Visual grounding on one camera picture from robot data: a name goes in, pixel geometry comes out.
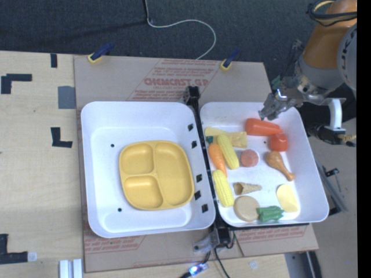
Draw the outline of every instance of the black strap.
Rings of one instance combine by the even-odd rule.
[[[317,23],[328,27],[330,25],[336,24],[339,21],[349,21],[357,18],[357,12],[345,12],[345,13],[334,13],[334,14],[319,14],[316,11],[327,4],[334,3],[335,0],[322,0],[316,1],[308,5],[307,13],[312,20]]]

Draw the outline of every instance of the table surface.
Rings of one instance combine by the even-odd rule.
[[[8,252],[36,252],[37,260],[0,267],[0,277],[58,277],[62,259],[83,259],[75,109],[60,110],[57,88],[74,87],[73,55],[0,52],[0,75],[32,74],[0,95],[0,233]],[[51,127],[72,148],[52,147]],[[217,261],[201,277],[225,277]],[[180,277],[193,264],[86,273],[84,277]],[[231,277],[289,277],[283,254],[223,260]]]

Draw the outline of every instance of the orange carrot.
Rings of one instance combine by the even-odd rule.
[[[209,156],[211,158],[211,161],[215,165],[215,168],[218,170],[221,170],[224,175],[227,177],[227,167],[225,165],[223,153],[221,151],[221,148],[218,144],[215,142],[209,144]]]

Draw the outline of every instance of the robotic arm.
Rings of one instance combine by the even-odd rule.
[[[319,8],[329,5],[324,14]],[[300,42],[293,45],[299,53],[293,61],[294,76],[279,76],[272,82],[273,92],[259,111],[263,120],[273,120],[291,107],[303,102],[327,105],[330,108],[329,125],[307,129],[309,134],[331,144],[352,145],[351,137],[341,128],[341,103],[344,98],[327,98],[343,83],[357,91],[357,0],[328,0],[308,6],[308,14],[318,24],[306,47]]]

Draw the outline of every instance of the white tray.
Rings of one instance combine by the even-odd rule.
[[[263,103],[207,103],[201,108],[202,126],[203,129],[216,127],[230,132],[245,131],[247,118],[260,118],[258,110],[262,108]],[[258,201],[260,207],[273,205],[280,207],[276,197],[276,189],[281,184],[289,184],[298,200],[299,210],[296,213],[284,213],[283,217],[276,222],[245,222],[236,216],[233,207],[225,208],[219,204],[222,219],[231,226],[302,224],[323,221],[328,216],[328,201],[300,114],[296,109],[291,108],[281,113],[279,118],[272,122],[280,125],[288,138],[289,148],[281,154],[286,167],[296,175],[296,178],[289,182],[280,171],[271,168],[264,161],[264,154],[270,150],[268,137],[248,136],[248,148],[259,153],[260,161],[255,167],[227,170],[228,181],[233,194],[234,182],[260,184],[263,187],[262,190],[248,194]],[[235,150],[239,157],[244,149],[235,148]],[[212,163],[210,163],[210,168],[215,170]]]
[[[215,208],[189,107],[173,102],[92,102],[82,109],[81,125],[88,220],[97,235],[188,231],[213,223]],[[121,186],[119,154],[126,145],[147,140],[168,140],[184,149],[197,197],[184,206],[158,211],[138,210],[128,203]]]

